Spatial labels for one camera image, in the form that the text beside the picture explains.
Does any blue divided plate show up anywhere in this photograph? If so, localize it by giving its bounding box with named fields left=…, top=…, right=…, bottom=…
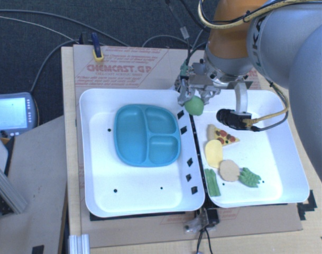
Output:
left=113, top=104, right=181, bottom=168

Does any yellow oval slice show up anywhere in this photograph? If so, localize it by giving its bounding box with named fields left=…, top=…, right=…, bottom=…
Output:
left=205, top=139, right=224, bottom=169

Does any green toy broccoli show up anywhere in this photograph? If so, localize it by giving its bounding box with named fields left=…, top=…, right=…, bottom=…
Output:
left=238, top=167, right=262, bottom=188

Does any thin black rod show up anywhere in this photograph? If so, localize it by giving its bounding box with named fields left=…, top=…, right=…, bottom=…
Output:
left=189, top=113, right=209, bottom=209

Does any green toy asparagus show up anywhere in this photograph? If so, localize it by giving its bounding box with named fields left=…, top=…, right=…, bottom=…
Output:
left=204, top=168, right=222, bottom=197

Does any black block with thin wires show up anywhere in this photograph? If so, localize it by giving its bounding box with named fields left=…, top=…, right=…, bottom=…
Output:
left=203, top=207, right=220, bottom=227

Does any white plastic tray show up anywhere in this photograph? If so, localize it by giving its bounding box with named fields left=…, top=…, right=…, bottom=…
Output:
left=189, top=88, right=310, bottom=208
left=79, top=88, right=206, bottom=218

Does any tan round biscuit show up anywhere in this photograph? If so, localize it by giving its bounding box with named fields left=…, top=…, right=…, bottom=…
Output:
left=218, top=159, right=241, bottom=182

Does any toy pizza slice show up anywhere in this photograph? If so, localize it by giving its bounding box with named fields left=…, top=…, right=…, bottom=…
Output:
left=207, top=124, right=241, bottom=146

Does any green ball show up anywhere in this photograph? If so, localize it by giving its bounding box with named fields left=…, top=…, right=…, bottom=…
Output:
left=184, top=95, right=205, bottom=116

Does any black cylinder on white bracket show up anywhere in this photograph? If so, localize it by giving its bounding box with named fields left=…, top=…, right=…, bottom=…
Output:
left=216, top=81, right=254, bottom=131

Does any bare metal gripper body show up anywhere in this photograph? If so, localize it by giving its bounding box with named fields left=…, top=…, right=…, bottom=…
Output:
left=188, top=61, right=231, bottom=91

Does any brown cardboard board red print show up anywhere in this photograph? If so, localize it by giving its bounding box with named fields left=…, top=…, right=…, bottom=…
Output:
left=72, top=44, right=303, bottom=248

